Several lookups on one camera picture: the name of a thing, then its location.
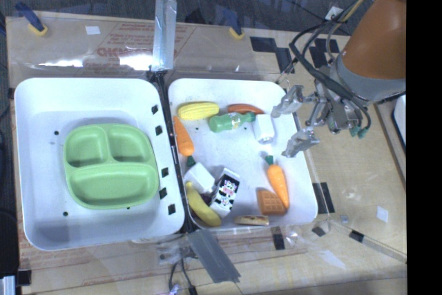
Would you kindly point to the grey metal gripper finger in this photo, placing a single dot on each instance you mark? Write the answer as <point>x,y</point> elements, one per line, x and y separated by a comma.
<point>288,103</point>
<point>300,141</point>

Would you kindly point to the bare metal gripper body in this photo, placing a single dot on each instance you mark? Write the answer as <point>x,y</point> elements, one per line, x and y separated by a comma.
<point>340,117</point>

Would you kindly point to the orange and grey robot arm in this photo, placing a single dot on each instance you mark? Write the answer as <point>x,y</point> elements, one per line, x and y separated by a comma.
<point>376,45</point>

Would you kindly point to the orange carrot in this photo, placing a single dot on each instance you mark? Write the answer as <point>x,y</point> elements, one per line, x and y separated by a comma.
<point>183,140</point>
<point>279,181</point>

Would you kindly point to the orange sausage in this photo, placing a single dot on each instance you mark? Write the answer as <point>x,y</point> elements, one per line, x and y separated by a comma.
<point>243,108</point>

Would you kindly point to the white plastic tray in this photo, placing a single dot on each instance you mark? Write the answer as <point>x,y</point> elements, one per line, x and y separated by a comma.
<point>41,162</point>
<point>241,155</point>

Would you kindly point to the green bottle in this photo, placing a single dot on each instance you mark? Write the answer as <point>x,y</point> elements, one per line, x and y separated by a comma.
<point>224,122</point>

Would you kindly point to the brown waffle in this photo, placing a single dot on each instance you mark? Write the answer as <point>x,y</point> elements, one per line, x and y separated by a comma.
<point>270,203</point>

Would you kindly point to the yellow corn cob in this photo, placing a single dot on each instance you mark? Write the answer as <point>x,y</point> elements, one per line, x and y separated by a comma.
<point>198,111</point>

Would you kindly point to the cow print milk carton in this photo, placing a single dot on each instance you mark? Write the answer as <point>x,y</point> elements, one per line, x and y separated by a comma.
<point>226,193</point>

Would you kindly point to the pizza slice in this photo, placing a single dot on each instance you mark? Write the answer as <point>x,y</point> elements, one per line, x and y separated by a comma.
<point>252,220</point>

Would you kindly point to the brown cardboard board red print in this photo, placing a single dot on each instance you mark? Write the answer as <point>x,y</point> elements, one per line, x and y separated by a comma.
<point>214,41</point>

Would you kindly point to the yellow banana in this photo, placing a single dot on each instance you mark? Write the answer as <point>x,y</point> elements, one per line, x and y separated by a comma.
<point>202,209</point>

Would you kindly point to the green divided plate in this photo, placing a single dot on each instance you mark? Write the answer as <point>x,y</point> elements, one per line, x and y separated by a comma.
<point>110,179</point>

